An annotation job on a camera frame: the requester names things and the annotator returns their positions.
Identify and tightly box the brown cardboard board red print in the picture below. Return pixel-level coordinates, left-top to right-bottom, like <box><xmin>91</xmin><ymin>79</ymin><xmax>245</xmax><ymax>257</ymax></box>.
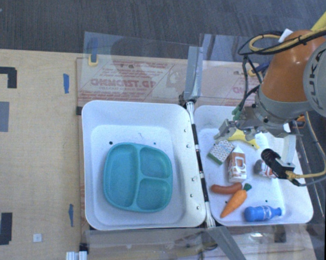
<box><xmin>70</xmin><ymin>54</ymin><xmax>320</xmax><ymax>240</ymax></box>

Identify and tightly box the orange carrot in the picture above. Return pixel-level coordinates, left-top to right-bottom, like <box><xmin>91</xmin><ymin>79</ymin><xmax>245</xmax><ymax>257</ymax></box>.
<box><xmin>220</xmin><ymin>182</ymin><xmax>253</xmax><ymax>220</ymax></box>

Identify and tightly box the brown and white carton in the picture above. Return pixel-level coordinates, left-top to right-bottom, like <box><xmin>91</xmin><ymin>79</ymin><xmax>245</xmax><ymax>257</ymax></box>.
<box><xmin>225</xmin><ymin>144</ymin><xmax>249</xmax><ymax>185</ymax></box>

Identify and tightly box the yellow banana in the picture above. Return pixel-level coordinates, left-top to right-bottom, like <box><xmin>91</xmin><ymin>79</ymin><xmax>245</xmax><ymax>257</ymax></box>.
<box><xmin>227</xmin><ymin>128</ymin><xmax>261</xmax><ymax>150</ymax></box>

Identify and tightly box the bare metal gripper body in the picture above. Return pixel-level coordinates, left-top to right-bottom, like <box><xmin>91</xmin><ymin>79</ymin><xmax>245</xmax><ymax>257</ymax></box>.
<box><xmin>233</xmin><ymin>103</ymin><xmax>290</xmax><ymax>137</ymax></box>

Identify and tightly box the small grey and orange can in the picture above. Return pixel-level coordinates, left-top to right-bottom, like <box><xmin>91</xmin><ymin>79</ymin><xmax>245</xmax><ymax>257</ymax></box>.
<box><xmin>252</xmin><ymin>158</ymin><xmax>278</xmax><ymax>179</ymax></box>

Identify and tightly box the white and green packet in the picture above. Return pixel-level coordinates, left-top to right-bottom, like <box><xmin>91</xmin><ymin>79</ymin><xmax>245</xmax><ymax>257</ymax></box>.
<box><xmin>206</xmin><ymin>139</ymin><xmax>236</xmax><ymax>167</ymax></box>

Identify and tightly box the green divided plate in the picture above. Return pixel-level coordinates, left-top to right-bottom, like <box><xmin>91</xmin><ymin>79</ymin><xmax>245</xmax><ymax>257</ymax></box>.
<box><xmin>101</xmin><ymin>141</ymin><xmax>176</xmax><ymax>214</ymax></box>

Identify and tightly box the blue bottle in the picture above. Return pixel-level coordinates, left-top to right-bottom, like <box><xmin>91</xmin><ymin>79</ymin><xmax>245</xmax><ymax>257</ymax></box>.
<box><xmin>243</xmin><ymin>204</ymin><xmax>283</xmax><ymax>224</ymax></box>

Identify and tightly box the white plastic tray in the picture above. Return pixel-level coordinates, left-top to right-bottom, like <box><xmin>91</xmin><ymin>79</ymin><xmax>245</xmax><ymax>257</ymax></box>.
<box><xmin>189</xmin><ymin>104</ymin><xmax>318</xmax><ymax>230</ymax></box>
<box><xmin>77</xmin><ymin>99</ymin><xmax>211</xmax><ymax>235</ymax></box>

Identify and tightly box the red sausage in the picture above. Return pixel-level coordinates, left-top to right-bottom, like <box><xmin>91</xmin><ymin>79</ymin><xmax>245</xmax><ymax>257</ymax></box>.
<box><xmin>210</xmin><ymin>181</ymin><xmax>243</xmax><ymax>196</ymax></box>

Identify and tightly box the black cylinder on white bracket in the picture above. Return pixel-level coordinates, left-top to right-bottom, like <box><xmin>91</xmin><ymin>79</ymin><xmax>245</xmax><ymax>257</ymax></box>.
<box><xmin>259</xmin><ymin>132</ymin><xmax>298</xmax><ymax>181</ymax></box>

